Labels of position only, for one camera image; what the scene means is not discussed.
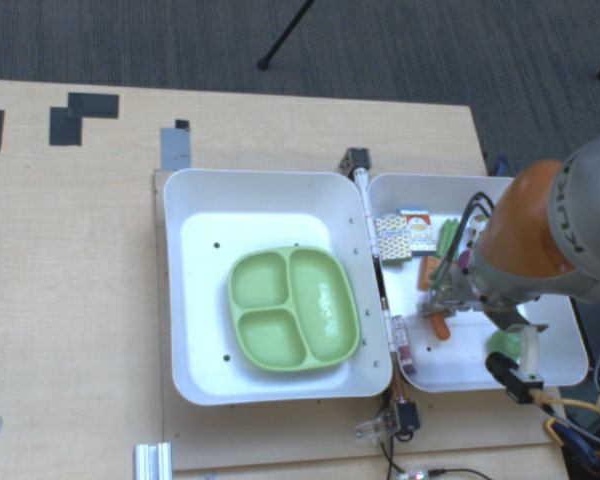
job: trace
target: metal bracket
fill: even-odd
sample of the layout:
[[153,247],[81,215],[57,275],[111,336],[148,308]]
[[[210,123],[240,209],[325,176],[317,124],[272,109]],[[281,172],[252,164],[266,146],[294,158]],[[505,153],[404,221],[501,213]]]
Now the metal bracket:
[[172,480],[171,443],[136,445],[134,473],[135,480]]

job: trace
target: green divided plate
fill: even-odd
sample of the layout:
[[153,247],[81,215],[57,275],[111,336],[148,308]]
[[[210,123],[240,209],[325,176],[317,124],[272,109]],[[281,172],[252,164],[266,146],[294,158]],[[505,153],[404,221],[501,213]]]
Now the green divided plate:
[[279,247],[240,258],[229,273],[231,316],[243,352],[266,370],[339,363],[360,340],[340,262],[316,247]]

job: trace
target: orange object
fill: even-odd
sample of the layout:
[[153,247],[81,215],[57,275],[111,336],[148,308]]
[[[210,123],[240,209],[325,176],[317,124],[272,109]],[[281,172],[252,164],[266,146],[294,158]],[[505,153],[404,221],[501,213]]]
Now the orange object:
[[432,313],[429,315],[429,323],[440,341],[446,341],[451,337],[451,331],[447,327],[443,313]]
[[440,260],[435,256],[423,256],[420,260],[420,271],[418,273],[418,289],[427,291],[431,280],[429,276],[431,273],[438,268]]
[[547,201],[557,160],[542,160],[519,174],[502,194],[478,247],[492,266],[524,277],[554,277],[573,270],[549,229]]

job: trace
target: gray carpet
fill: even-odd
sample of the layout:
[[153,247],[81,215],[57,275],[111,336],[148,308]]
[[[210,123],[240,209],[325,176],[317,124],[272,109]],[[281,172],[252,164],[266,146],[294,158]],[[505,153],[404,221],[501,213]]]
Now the gray carpet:
[[600,134],[600,0],[0,0],[0,79],[469,105],[493,167]]

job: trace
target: light wood tabletop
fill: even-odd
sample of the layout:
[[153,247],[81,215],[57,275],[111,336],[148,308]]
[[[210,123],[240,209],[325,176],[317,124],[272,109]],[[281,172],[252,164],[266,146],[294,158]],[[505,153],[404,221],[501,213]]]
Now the light wood tabletop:
[[[69,92],[116,94],[119,116],[51,146],[50,108]],[[195,167],[334,171],[365,147],[372,175],[485,175],[468,108],[0,81],[0,110],[0,479],[131,479],[134,446],[165,440],[174,478],[384,478],[379,448],[352,433],[377,399],[208,408],[172,392],[160,130],[189,121]],[[422,429],[396,449],[405,469],[567,478],[534,407],[502,390],[409,392]]]

